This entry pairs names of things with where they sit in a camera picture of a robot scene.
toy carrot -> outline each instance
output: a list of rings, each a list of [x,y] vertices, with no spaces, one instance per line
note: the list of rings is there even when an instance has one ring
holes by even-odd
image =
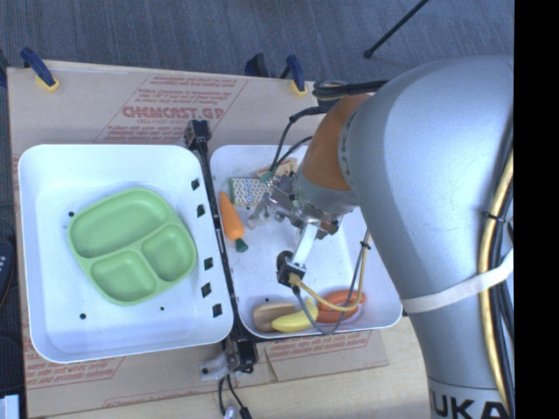
[[[221,191],[219,193],[219,208],[224,226],[224,233],[231,241],[235,241],[237,251],[243,252],[248,249],[248,245],[243,240],[245,227],[238,216],[236,208],[229,200],[229,197]]]

yellow cable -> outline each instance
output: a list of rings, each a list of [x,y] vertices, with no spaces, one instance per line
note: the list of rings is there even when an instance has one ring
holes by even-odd
[[[365,244],[369,244],[369,240],[370,240],[370,234],[367,235],[367,238],[365,239]],[[362,259],[361,259],[361,270],[360,270],[360,274],[359,274],[359,285],[357,286],[357,298],[355,299],[355,302],[351,306],[337,306],[335,304],[330,303],[329,301],[326,301],[322,296],[320,296],[314,290],[309,288],[303,281],[301,281],[300,276],[295,274],[295,273],[290,273],[289,274],[289,284],[297,285],[298,287],[303,289],[305,292],[307,292],[310,296],[312,296],[314,299],[316,299],[319,303],[321,303],[325,306],[328,306],[330,309],[333,309],[333,310],[338,311],[338,312],[352,311],[357,306],[359,306],[359,301],[361,301],[361,294],[362,294],[363,281],[364,281],[363,275],[365,274],[365,261],[367,260],[368,249],[369,249],[369,247],[365,246],[365,248],[363,250],[363,255],[362,255]]]
[[[508,158],[507,164],[501,176],[499,186],[495,192],[491,209],[489,213],[495,216],[495,213],[499,213],[503,203],[505,201],[505,196],[508,188],[513,180],[513,152],[511,151],[510,157]],[[487,218],[486,226],[483,231],[483,236],[481,237],[480,244],[480,256],[478,260],[478,273],[485,273],[490,270],[490,253],[491,253],[491,238],[497,228],[497,220],[491,217]],[[484,334],[486,338],[487,346],[487,356],[489,358],[489,363],[491,364],[491,369],[493,370],[493,377],[495,379],[495,384],[499,390],[500,397],[505,403],[505,408],[508,411],[507,396],[505,394],[505,387],[502,376],[502,368],[500,367],[499,355],[497,352],[497,346],[495,346],[495,337],[493,322],[491,317],[491,302],[489,297],[489,290],[486,289],[480,293],[480,305],[481,305],[481,320],[483,323]]]

blue clamp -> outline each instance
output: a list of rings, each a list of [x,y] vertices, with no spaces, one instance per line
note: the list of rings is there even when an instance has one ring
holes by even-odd
[[[291,89],[297,96],[305,96],[307,94],[307,86],[305,85],[305,77],[303,76],[303,69],[300,66],[299,60],[291,54],[286,59],[287,67],[279,76],[280,79],[285,79],[289,73],[293,80],[289,83]],[[273,76],[266,68],[266,62],[262,53],[257,54],[245,65],[246,76],[258,76],[262,78],[272,78]]]
[[[58,90],[60,82],[54,76],[52,76],[50,70],[43,62],[36,52],[31,48],[25,47],[21,52],[21,57],[24,58],[26,64],[28,64],[37,74],[37,82],[49,92],[54,92]]]
[[[281,78],[286,78],[287,74],[291,72],[293,80],[289,83],[291,89],[297,96],[305,96],[307,94],[307,86],[305,86],[305,77],[303,76],[303,69],[300,66],[299,60],[293,55],[287,56],[287,67],[281,75]]]
[[[287,68],[291,72],[291,77],[293,78],[293,83],[297,90],[297,93],[302,93],[303,96],[307,93],[307,88],[305,87],[305,77],[303,75],[303,68],[300,66],[299,60],[291,54],[287,56],[286,59]]]

orange toy food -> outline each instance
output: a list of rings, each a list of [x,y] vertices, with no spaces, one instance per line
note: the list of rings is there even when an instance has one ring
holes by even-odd
[[[238,216],[237,209],[223,191],[219,193],[219,209],[221,211],[225,236],[231,241],[235,241],[237,251],[246,251],[248,245],[243,240],[245,227],[241,222],[241,218]]]
[[[349,295],[349,290],[343,289],[343,290],[338,290],[329,293],[327,296],[324,297],[324,299],[332,304],[338,305],[341,303],[345,303],[348,300],[348,295]],[[355,303],[356,299],[357,299],[357,291],[353,291],[351,293],[351,298],[349,299],[349,303],[350,304]],[[359,304],[363,304],[366,300],[367,297],[363,292],[361,292],[361,299],[359,299]],[[319,303],[318,309],[322,311],[327,311],[329,310],[329,307],[326,306],[325,304]]]
[[[358,307],[356,307],[352,311],[346,312],[345,315],[343,316],[343,319],[348,319],[353,317],[357,313],[357,309]],[[322,311],[321,309],[319,309],[318,317],[316,318],[316,321],[319,323],[337,323],[338,319],[340,319],[340,316],[342,314],[343,312],[339,312],[339,311]]]
[[[329,293],[327,296],[324,297],[324,299],[332,304],[341,305],[346,303],[346,301],[348,300],[348,295],[349,295],[349,290],[338,290]],[[349,303],[350,304],[355,303],[356,299],[357,299],[357,291],[353,291],[351,293],[351,298],[349,299]],[[361,292],[361,298],[359,299],[359,304],[364,303],[365,300],[366,300],[366,296],[363,292]],[[357,309],[358,307],[356,306],[355,309],[345,312],[343,319],[348,319],[353,317],[357,313]],[[342,312],[335,311],[329,308],[328,306],[326,306],[325,304],[319,303],[318,318],[316,319],[316,321],[318,321],[319,323],[336,323],[338,319],[340,319],[341,315]]]

gray carpet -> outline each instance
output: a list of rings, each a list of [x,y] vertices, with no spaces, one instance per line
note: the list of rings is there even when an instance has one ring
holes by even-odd
[[[355,83],[442,58],[514,54],[514,0],[431,0],[365,59],[363,52],[419,1],[0,0],[0,48],[13,66],[23,66],[19,52],[28,46],[48,59],[228,74],[244,74],[246,61],[263,52],[274,76],[294,54],[308,80]],[[9,112],[0,87],[3,235],[14,224],[10,176]],[[18,302],[14,280],[0,307],[0,335],[20,343]],[[20,392],[23,380],[20,355],[5,343],[0,395]]]

